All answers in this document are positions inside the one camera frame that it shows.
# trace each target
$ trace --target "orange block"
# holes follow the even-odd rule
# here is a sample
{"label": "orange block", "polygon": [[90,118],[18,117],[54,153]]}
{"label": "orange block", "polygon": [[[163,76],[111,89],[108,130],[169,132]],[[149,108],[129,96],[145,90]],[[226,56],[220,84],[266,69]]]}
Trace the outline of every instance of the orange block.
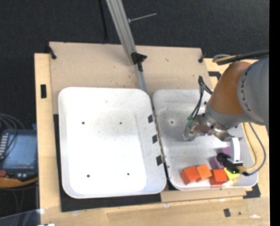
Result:
{"label": "orange block", "polygon": [[212,176],[212,173],[211,173],[207,164],[203,164],[201,166],[198,166],[197,170],[198,170],[198,172],[200,174],[200,177],[201,177],[200,179],[197,179],[197,182],[202,180],[202,179],[209,178],[209,177]]}
{"label": "orange block", "polygon": [[224,169],[213,169],[212,176],[209,179],[210,185],[218,186],[227,182],[227,175]]}
{"label": "orange block", "polygon": [[187,185],[188,183],[190,183],[193,180],[200,178],[200,174],[195,166],[184,169],[180,173],[180,176],[183,179],[185,185]]}

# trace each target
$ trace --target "black mat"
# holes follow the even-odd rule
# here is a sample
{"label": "black mat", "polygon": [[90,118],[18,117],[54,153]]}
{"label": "black mat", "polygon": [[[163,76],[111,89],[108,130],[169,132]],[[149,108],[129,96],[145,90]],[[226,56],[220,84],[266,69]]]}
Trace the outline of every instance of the black mat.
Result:
{"label": "black mat", "polygon": [[54,119],[54,129],[55,129],[58,178],[59,178],[60,201],[61,201],[62,212],[161,202],[160,194],[110,197],[110,198],[91,198],[91,199],[76,199],[67,195],[62,187],[62,181],[61,181],[58,115],[57,114],[53,115],[53,119]]}

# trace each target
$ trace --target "white tray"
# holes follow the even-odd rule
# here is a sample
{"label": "white tray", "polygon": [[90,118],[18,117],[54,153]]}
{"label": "white tray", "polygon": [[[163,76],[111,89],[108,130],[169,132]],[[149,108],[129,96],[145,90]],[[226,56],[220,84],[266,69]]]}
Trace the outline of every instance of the white tray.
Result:
{"label": "white tray", "polygon": [[[205,112],[204,102],[209,98],[210,95],[204,93],[200,114]],[[175,188],[182,191],[211,188],[209,179],[185,185],[180,173],[185,168],[205,163],[211,169],[210,160],[221,148],[229,146],[228,143],[222,142],[213,135],[199,136],[190,142],[183,140],[187,117],[197,105],[198,100],[199,90],[197,89],[163,89],[156,91],[153,95],[156,121],[161,135],[169,180]],[[240,140],[240,160],[244,162],[245,167],[252,166],[254,161],[242,127],[238,126],[228,132],[233,136],[243,137]],[[229,181],[221,187],[251,187],[257,183],[257,179],[257,173],[249,177],[240,175],[234,181]]]}
{"label": "white tray", "polygon": [[63,89],[62,183],[74,198],[156,194],[166,185],[151,101],[139,89]]}

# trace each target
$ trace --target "cable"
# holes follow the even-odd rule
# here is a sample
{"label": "cable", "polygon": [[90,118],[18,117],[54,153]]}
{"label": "cable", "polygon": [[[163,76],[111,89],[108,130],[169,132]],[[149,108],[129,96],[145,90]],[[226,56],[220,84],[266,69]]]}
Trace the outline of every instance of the cable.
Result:
{"label": "cable", "polygon": [[8,114],[0,113],[0,130],[2,129],[2,126],[4,126],[7,129],[25,129],[23,123],[17,118]]}
{"label": "cable", "polygon": [[17,195],[15,194],[15,192],[11,192],[12,193],[12,195],[14,196],[14,199],[15,199],[15,202],[16,202],[16,214],[18,213],[18,208],[19,208],[19,206],[18,206],[18,199],[17,199]]}
{"label": "cable", "polygon": [[227,55],[227,54],[219,54],[219,55],[215,55],[213,57],[214,60],[219,59],[219,58],[224,58],[224,57],[230,57],[231,55]]}
{"label": "cable", "polygon": [[242,59],[260,58],[265,56],[269,56],[269,50],[260,50],[241,55],[223,56],[214,59],[212,62],[217,63],[218,65],[225,65]]}
{"label": "cable", "polygon": [[31,186],[25,186],[25,187],[16,187],[16,188],[5,188],[5,187],[0,187],[0,190],[4,191],[26,191],[29,189],[37,188],[38,184],[37,182]]}
{"label": "cable", "polygon": [[14,144],[14,145],[12,145],[12,144],[13,144],[13,142],[15,141],[15,139],[17,137],[17,133],[18,133],[18,131],[16,130],[15,135],[13,136],[11,142],[9,143],[8,149],[0,156],[0,161],[4,160],[10,154],[10,152],[12,152],[12,150],[14,149],[14,146],[16,144]]}
{"label": "cable", "polygon": [[194,110],[192,111],[190,116],[187,118],[187,120],[188,120],[187,124],[189,126],[191,126],[191,124],[193,123],[193,121],[195,120],[195,118],[198,115],[198,112],[199,112],[201,104],[202,104],[204,91],[208,92],[209,94],[212,94],[212,90],[205,84],[202,76],[199,76],[198,83],[200,85],[200,98],[199,98],[199,101],[198,101],[196,107],[194,108]]}
{"label": "cable", "polygon": [[252,167],[250,167],[250,168],[246,168],[246,167],[242,167],[242,166],[238,166],[238,167],[237,167],[237,169],[238,169],[241,173],[243,173],[243,175],[245,175],[245,176],[251,176],[251,175],[257,173],[257,172],[264,166],[264,164],[265,164],[265,162],[266,162],[266,157],[267,157],[266,149],[265,149],[263,143],[261,142],[259,136],[257,135],[256,131],[254,130],[254,128],[253,128],[253,126],[252,126],[252,124],[251,124],[250,122],[249,122],[249,126],[251,127],[251,129],[252,129],[254,135],[256,136],[258,142],[260,143],[260,145],[261,145],[261,147],[262,147],[262,150],[263,150],[263,153],[264,153],[264,159],[263,159],[263,162],[261,163],[261,165],[260,165],[255,171],[250,172],[250,173],[247,172],[247,171],[252,170],[253,168],[255,168],[255,166],[257,165],[257,156],[256,156],[256,153],[255,153],[255,151],[254,151],[254,148],[252,147],[251,142],[248,140],[248,141],[249,141],[249,144],[250,144],[250,146],[251,146],[251,148],[252,148],[254,157],[255,157],[255,163],[254,163],[254,165],[253,165]]}
{"label": "cable", "polygon": [[21,203],[19,205],[18,213],[22,212],[25,190],[22,191]]}

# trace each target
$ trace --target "black clip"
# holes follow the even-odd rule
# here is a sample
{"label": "black clip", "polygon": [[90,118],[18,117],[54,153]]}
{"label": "black clip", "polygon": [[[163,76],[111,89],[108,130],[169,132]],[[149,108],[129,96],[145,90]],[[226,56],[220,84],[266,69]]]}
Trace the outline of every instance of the black clip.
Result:
{"label": "black clip", "polygon": [[51,54],[52,59],[56,59],[57,58],[57,56],[54,54],[52,48],[49,45],[46,45],[45,53]]}
{"label": "black clip", "polygon": [[202,57],[198,59],[198,62],[202,63],[205,57],[206,57],[206,53],[202,54]]}
{"label": "black clip", "polygon": [[143,72],[142,62],[147,58],[147,56],[138,54],[136,52],[132,53],[131,56],[132,56],[132,61],[133,61],[134,65],[137,64],[138,70]]}

